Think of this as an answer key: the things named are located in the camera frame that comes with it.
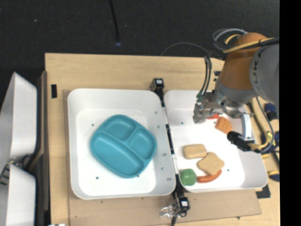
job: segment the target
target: green ball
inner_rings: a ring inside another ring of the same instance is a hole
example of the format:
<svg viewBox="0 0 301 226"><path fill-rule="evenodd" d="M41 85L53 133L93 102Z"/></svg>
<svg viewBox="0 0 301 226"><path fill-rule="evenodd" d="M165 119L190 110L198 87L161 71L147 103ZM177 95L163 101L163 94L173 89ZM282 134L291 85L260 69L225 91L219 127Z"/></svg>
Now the green ball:
<svg viewBox="0 0 301 226"><path fill-rule="evenodd" d="M192 169L185 169L180 172L180 179L184 186L192 186L197 181L197 175Z"/></svg>

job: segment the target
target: white tray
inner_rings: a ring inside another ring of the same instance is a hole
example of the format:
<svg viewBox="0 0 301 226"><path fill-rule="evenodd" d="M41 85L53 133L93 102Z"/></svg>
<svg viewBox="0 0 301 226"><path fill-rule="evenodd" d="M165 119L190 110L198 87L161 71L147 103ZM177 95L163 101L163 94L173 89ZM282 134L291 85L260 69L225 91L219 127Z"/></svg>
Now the white tray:
<svg viewBox="0 0 301 226"><path fill-rule="evenodd" d="M155 196L175 188L166 122L159 97L147 90L76 89L67 99L71 187L82 199ZM148 129L157 151L146 169L135 178L122 178L92 155L91 136L109 117L123 114Z"/></svg>
<svg viewBox="0 0 301 226"><path fill-rule="evenodd" d="M242 152L231 144L226 134L215 129L217 119L194 123L192 116L197 93L198 91L194 90L171 90L164 96L178 170L191 168L197 176L205 175L197 167L200 159L187 160L183 156L183 146L190 144L204 144L206 150L216 153L225 165L222 174L216 180L184 186L185 189L200 193L264 187L268 176L260 154ZM232 119L225 114L223 116L231 122L233 131L242 133L240 119Z"/></svg>

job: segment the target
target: wooden table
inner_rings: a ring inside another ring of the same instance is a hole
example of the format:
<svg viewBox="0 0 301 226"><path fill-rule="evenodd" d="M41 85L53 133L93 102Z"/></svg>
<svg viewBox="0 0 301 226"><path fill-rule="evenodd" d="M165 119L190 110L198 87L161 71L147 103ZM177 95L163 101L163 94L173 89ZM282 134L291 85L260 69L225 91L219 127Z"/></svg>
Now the wooden table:
<svg viewBox="0 0 301 226"><path fill-rule="evenodd" d="M212 62L213 70L222 69L223 61L212 59ZM149 89L153 78L164 79L165 91L199 90L205 78L203 58L47 53L45 63L45 133L49 153L51 223L71 226L169 225L170 220L161 219L158 210L170 202L170 195L91 201L73 195L68 181L63 92L76 88ZM278 130L277 121L273 126L275 131ZM271 157L265 159L265 164L267 171L277 170ZM191 210L187 217L177 222L183 226L280 225L279 183L269 180L268 185L271 197L260 200L253 189L188 193Z"/></svg>

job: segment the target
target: blue plate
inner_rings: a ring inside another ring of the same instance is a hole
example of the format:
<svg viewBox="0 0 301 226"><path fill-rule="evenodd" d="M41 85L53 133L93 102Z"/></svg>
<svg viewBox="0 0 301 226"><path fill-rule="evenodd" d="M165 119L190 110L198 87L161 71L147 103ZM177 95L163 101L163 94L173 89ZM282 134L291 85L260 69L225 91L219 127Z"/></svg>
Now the blue plate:
<svg viewBox="0 0 301 226"><path fill-rule="evenodd" d="M93 156L124 178L138 176L152 160L157 142L141 124L125 115L107 119L90 141Z"/></svg>

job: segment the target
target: toy bread slice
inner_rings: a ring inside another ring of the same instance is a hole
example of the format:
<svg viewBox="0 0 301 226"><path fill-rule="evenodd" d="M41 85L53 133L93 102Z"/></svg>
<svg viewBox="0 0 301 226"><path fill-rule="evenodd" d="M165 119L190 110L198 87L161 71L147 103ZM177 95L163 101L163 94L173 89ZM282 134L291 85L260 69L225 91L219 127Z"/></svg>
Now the toy bread slice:
<svg viewBox="0 0 301 226"><path fill-rule="evenodd" d="M221 132L223 132L225 134L228 134L232 130L232 125L231 125L230 121L227 118L220 116L217 119L215 128L220 130Z"/></svg>
<svg viewBox="0 0 301 226"><path fill-rule="evenodd" d="M195 159L207 155L206 148L203 144L186 145L183 147L183 153L186 159Z"/></svg>
<svg viewBox="0 0 301 226"><path fill-rule="evenodd" d="M206 157L198 161L198 168L210 175L215 175L225 165L215 153L209 152Z"/></svg>

